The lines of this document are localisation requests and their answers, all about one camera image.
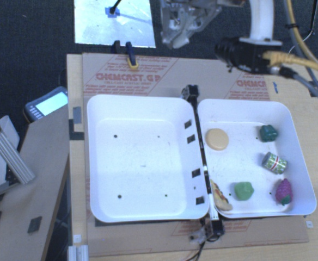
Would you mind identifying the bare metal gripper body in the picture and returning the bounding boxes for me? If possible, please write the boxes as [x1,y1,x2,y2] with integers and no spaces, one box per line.
[158,0,247,39]

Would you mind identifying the brown cardboard board red print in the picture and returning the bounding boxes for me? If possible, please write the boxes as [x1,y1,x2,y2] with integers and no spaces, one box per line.
[81,52,311,251]

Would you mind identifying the thin black and white rod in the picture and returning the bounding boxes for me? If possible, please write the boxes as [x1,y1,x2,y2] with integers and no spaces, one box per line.
[189,92,218,223]

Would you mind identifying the beige round biscuit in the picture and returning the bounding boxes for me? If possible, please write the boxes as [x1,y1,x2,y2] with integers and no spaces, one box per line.
[205,128,230,151]

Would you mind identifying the white plastic tray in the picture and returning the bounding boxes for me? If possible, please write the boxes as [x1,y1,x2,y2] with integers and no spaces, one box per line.
[197,98,318,219]
[86,94,210,223]

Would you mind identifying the dark green toy pepper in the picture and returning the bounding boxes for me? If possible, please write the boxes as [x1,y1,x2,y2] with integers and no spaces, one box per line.
[258,124,279,143]

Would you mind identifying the green and white can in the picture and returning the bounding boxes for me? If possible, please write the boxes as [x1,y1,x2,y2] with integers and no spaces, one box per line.
[261,151,289,176]

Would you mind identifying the light green toy pepper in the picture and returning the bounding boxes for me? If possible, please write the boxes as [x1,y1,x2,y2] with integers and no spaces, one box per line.
[234,181,255,201]

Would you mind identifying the toy pizza slice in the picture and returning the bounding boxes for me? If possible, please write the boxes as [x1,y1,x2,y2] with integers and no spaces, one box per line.
[210,179,234,212]

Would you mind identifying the purple toy grapes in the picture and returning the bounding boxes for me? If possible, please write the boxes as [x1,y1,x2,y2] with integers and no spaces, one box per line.
[274,178,294,207]

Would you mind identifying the black cylinder on white bracket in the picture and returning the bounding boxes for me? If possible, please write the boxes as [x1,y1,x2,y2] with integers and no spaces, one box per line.
[214,0,283,74]

